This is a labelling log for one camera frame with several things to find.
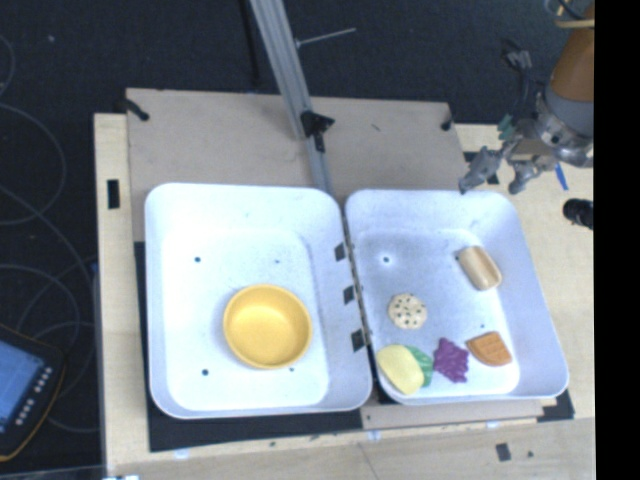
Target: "black plastic clip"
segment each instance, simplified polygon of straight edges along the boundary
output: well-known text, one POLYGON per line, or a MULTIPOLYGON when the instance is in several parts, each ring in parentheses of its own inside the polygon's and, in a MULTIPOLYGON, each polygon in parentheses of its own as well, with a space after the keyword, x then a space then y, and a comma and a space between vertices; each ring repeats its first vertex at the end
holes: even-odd
POLYGON ((341 243, 340 245, 338 245, 333 252, 336 255, 336 261, 340 261, 343 260, 347 257, 347 253, 344 250, 344 243, 341 243))
POLYGON ((351 345, 353 346, 353 351, 357 352, 362 347, 365 346, 364 333, 362 329, 358 329, 355 332, 351 333, 351 345))
POLYGON ((320 114, 315 114, 310 110, 306 110, 300 115, 300 120, 302 121, 302 127, 304 128, 304 134, 307 138, 313 137, 316 150, 324 153, 325 147, 322 134, 326 132, 333 123, 335 123, 335 119, 321 116, 320 114))
POLYGON ((356 297, 356 292, 353 288, 353 286, 349 286, 347 288, 345 288, 344 290, 342 290, 342 298, 344 300, 344 305, 346 306, 347 304, 349 304, 349 302, 351 302, 353 299, 355 299, 356 297))
POLYGON ((137 103, 127 98, 116 101, 114 107, 116 108, 116 112, 124 112, 125 114, 131 112, 138 116, 141 121, 148 121, 150 117, 137 103))

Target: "bread slice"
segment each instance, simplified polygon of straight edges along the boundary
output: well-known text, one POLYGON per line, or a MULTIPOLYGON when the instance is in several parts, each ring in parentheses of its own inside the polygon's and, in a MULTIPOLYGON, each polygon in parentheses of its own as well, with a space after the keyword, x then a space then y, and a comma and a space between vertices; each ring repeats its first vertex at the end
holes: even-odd
POLYGON ((489 366, 504 366, 513 361, 502 336, 496 331, 468 340, 467 348, 478 361, 489 366))

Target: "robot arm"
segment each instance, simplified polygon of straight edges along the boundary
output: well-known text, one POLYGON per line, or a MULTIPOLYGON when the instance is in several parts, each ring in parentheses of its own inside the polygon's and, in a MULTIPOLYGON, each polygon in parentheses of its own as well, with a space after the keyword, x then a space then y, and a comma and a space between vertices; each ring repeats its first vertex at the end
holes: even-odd
MULTIPOLYGON (((553 0, 545 0, 545 8, 553 0)), ((580 14, 573 0, 557 0, 556 25, 573 29, 555 68, 536 96, 535 118, 508 115, 498 129, 503 141, 498 151, 483 147, 459 180, 461 193, 484 183, 504 160, 513 167, 515 178, 509 192, 517 194, 526 183, 558 162, 575 167, 593 167, 595 0, 580 14)), ((513 67, 523 74, 524 90, 531 68, 528 53, 512 49, 505 54, 513 67)))

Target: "purple grapes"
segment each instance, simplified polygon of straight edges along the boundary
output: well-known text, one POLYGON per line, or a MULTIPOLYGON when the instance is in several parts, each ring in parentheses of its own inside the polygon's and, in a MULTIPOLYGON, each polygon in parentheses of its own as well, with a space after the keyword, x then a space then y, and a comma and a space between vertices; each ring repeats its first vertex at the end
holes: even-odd
POLYGON ((446 338, 440 338, 433 354, 433 369, 452 382, 467 382, 469 351, 458 347, 446 338))

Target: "wooden table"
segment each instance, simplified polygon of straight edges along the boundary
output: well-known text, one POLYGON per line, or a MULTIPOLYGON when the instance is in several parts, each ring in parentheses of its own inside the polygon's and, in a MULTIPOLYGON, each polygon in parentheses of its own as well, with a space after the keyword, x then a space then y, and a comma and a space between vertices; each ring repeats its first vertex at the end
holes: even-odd
MULTIPOLYGON (((570 197, 593 199, 592 173, 566 168, 570 192, 563 192, 548 174, 524 193, 508 196, 512 174, 506 167, 498 173, 502 183, 481 190, 507 195, 519 212, 569 364, 574 419, 538 423, 555 400, 418 411, 371 402, 361 409, 359 431, 150 452, 133 255, 133 243, 144 238, 145 191, 167 178, 311 182, 304 155, 297 152, 300 144, 289 137, 279 96, 154 90, 130 90, 127 96, 149 112, 149 121, 132 114, 95 116, 103 437, 109 475, 382 479, 427 473, 460 478, 474 471, 480 478, 530 478, 535 471, 553 478, 585 478, 595 471, 593 233, 572 226, 561 211, 570 197), (216 138, 220 130, 225 140, 216 138), (153 147, 148 146, 151 140, 156 141, 153 147), (241 141, 251 147, 242 147, 241 141), (193 143, 211 151, 185 153, 193 143), (262 168, 233 168, 238 158, 262 168), (277 168, 282 162, 289 166, 285 174, 277 168)), ((315 98, 314 106, 336 118, 325 141, 338 200, 363 184, 455 189, 465 168, 462 151, 497 143, 488 126, 442 130, 446 104, 315 98), (366 168, 357 167, 358 158, 366 159, 366 168), (390 169, 390 162, 405 168, 390 169)))

